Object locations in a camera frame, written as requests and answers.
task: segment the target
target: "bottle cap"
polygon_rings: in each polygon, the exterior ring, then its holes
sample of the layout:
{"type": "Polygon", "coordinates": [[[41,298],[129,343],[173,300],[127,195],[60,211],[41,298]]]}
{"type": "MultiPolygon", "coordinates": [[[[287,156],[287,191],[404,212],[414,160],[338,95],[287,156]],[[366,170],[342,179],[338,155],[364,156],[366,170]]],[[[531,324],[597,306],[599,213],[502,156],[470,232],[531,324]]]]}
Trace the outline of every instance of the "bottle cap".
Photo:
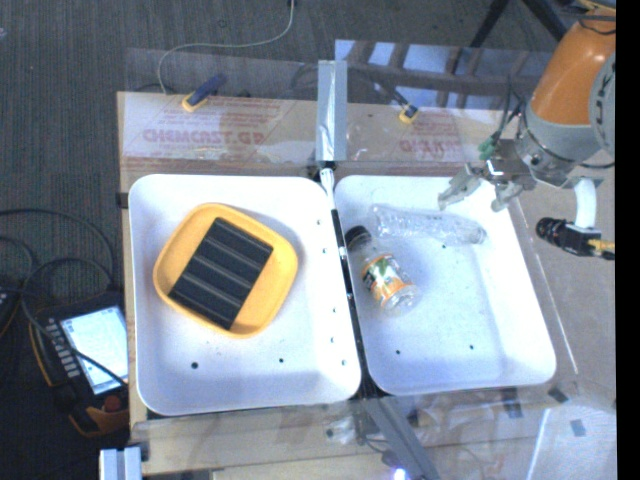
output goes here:
{"type": "Polygon", "coordinates": [[[359,237],[371,238],[371,233],[364,226],[354,226],[344,235],[344,240],[347,244],[347,249],[351,248],[351,244],[356,238],[359,237]]]}

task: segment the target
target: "white surface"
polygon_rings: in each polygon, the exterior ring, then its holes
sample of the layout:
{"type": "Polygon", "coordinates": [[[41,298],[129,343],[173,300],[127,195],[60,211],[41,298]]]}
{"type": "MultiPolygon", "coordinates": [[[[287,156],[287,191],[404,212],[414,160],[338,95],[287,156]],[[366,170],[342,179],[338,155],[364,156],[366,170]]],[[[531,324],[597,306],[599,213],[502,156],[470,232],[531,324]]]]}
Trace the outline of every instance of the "white surface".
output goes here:
{"type": "MultiPolygon", "coordinates": [[[[348,176],[336,186],[344,232],[367,222],[374,203],[437,210],[448,178],[348,176]]],[[[447,208],[487,231],[480,245],[443,248],[432,238],[385,240],[423,298],[398,318],[375,316],[354,278],[365,354],[373,380],[393,395],[541,384],[556,359],[507,211],[493,187],[447,208]]]]}
{"type": "Polygon", "coordinates": [[[290,177],[151,175],[129,194],[138,391],[174,416],[332,403],[357,390],[361,371],[325,192],[290,177]],[[298,273],[279,313],[248,339],[223,336],[166,305],[152,282],[165,242],[187,213],[228,204],[293,245],[298,273]]]}

